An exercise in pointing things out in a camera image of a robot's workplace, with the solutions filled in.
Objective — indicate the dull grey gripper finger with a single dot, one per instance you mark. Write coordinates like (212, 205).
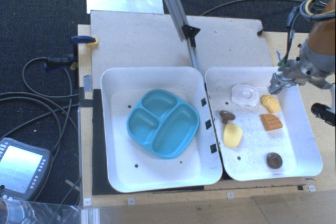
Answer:
(273, 86)
(283, 86)

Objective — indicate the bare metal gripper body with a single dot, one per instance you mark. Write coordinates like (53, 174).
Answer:
(302, 73)

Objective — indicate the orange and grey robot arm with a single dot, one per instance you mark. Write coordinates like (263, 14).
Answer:
(321, 39)

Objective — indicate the yellow toy corn piece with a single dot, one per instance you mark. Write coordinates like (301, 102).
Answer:
(271, 104)

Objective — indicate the white toy fried egg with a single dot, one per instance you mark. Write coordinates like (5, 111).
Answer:
(244, 95)

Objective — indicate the orange toy waffle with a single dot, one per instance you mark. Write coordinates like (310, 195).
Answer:
(271, 122)

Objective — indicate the brown toy mushroom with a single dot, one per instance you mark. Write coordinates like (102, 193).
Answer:
(226, 115)

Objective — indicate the white plastic tray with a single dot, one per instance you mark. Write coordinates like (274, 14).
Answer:
(252, 144)
(120, 139)

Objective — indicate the brown chocolate doughnut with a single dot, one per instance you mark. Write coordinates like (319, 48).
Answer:
(274, 160)

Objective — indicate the pale flat board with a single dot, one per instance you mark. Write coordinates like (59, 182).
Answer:
(147, 42)

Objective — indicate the blue divided plate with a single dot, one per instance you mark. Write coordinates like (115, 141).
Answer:
(141, 123)

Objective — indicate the black cylinder on white bracket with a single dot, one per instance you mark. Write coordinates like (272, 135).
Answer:
(322, 111)

